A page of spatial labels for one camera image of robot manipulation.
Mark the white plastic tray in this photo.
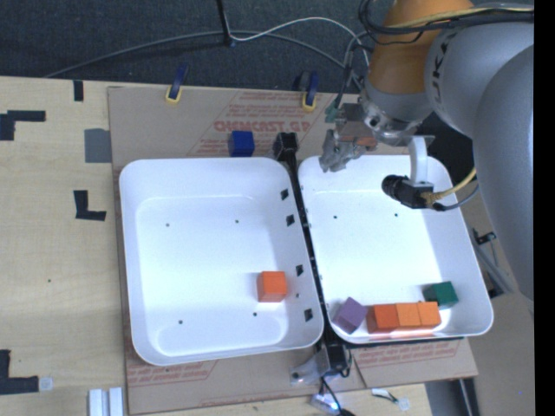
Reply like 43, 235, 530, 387
118, 157, 325, 367
297, 153, 494, 345

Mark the blue cube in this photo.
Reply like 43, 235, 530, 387
227, 130, 256, 159

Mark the black cylinder on white bracket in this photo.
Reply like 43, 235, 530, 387
381, 135, 436, 210

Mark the black block with thin wires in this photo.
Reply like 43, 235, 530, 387
272, 132, 301, 162
324, 342, 350, 374

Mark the orange cube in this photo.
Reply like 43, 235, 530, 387
366, 304, 401, 335
256, 270, 289, 303
416, 301, 443, 328
395, 302, 423, 330

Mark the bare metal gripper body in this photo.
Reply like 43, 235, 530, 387
334, 98, 429, 152

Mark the green cube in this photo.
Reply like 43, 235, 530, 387
422, 281, 460, 309

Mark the brown cardboard board red print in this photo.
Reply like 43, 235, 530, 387
107, 85, 480, 415

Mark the purple cube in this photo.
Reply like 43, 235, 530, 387
332, 296, 369, 335

